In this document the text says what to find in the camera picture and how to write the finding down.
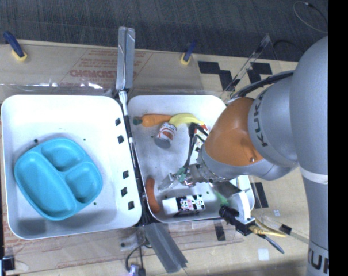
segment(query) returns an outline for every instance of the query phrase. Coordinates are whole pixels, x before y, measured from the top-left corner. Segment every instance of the blue clamp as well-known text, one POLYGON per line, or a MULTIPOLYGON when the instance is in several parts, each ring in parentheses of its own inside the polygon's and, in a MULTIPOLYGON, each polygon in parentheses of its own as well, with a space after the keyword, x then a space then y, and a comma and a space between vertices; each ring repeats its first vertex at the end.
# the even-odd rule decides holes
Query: blue clamp
POLYGON ((184 51, 183 55, 180 58, 180 62, 184 65, 188 65, 190 62, 191 55, 193 53, 193 50, 196 46, 197 42, 196 40, 193 40, 193 42, 189 45, 189 47, 186 48, 184 51))
POLYGON ((3 37, 5 40, 10 44, 12 47, 12 54, 13 56, 20 62, 23 62, 28 56, 27 54, 22 50, 22 48, 19 45, 19 42, 17 39, 14 37, 12 33, 9 31, 5 31, 3 33, 3 37))

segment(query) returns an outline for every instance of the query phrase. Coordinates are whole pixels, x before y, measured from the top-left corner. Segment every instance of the gray carpet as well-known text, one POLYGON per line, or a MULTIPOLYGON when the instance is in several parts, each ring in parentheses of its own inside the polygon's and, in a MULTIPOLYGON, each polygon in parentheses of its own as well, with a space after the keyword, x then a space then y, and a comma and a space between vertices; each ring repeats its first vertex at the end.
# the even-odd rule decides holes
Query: gray carpet
POLYGON ((138 49, 182 52, 196 39, 195 53, 249 57, 269 34, 277 59, 298 61, 326 36, 327 21, 328 0, 0 0, 0 43, 8 30, 19 39, 115 47, 119 26, 128 26, 138 49))

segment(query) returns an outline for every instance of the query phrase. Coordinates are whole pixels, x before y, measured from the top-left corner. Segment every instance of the black hole in bin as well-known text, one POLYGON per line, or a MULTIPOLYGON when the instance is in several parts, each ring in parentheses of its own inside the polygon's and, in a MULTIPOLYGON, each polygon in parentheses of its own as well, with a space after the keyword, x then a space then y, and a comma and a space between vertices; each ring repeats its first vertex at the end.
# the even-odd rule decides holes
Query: black hole in bin
POLYGON ((124 142, 124 137, 122 137, 121 135, 117 138, 117 141, 118 141, 118 143, 120 144, 120 143, 122 143, 122 142, 124 142))
POLYGON ((128 202, 128 209, 131 210, 134 208, 134 201, 129 201, 128 202))
POLYGON ((124 197, 128 193, 128 190, 126 187, 124 187, 123 189, 120 190, 120 192, 121 192, 121 196, 124 197))

